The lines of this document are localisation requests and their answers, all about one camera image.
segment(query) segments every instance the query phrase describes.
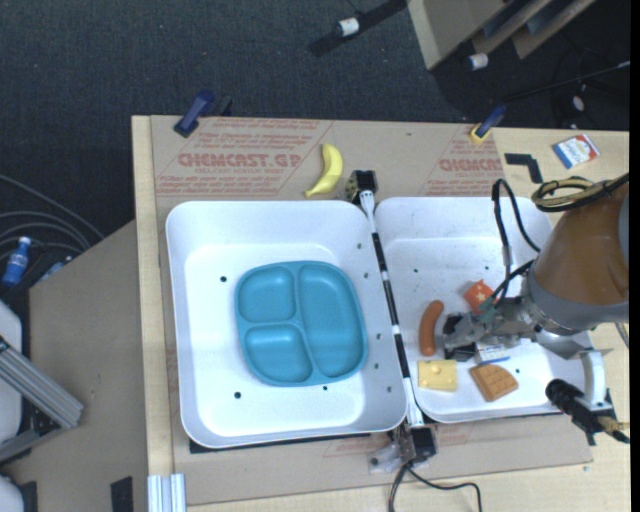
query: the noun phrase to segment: banana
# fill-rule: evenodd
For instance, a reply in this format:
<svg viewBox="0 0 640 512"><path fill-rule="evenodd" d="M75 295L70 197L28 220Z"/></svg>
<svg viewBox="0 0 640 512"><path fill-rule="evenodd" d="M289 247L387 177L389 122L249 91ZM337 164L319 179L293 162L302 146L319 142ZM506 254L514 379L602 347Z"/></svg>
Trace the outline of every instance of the banana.
<svg viewBox="0 0 640 512"><path fill-rule="evenodd" d="M324 159L324 171L318 182L309 190L305 191L305 197L314 194L324 194L331 192L342 177L342 155L333 144L322 145L322 158Z"/></svg>

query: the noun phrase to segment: blue bottle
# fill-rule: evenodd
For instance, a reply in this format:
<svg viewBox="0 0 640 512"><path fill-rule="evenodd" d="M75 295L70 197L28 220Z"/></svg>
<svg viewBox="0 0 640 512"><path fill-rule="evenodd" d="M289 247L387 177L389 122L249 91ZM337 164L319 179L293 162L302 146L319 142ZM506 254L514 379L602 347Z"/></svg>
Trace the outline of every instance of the blue bottle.
<svg viewBox="0 0 640 512"><path fill-rule="evenodd" d="M22 279L29 264L30 245L31 239L29 237L20 237L20 240L18 240L18 248L9 256L7 269L4 272L4 276L2 276L2 284L7 288L12 288Z"/></svg>

